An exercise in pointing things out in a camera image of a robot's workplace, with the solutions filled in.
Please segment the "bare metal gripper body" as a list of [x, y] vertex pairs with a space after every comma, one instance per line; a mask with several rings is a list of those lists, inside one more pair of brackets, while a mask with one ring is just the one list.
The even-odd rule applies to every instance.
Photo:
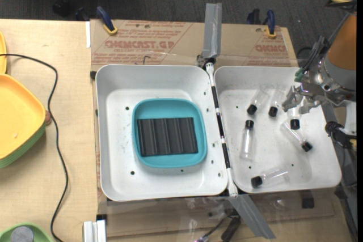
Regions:
[[299, 69], [301, 94], [340, 106], [356, 101], [356, 66], [315, 65], [309, 69]]

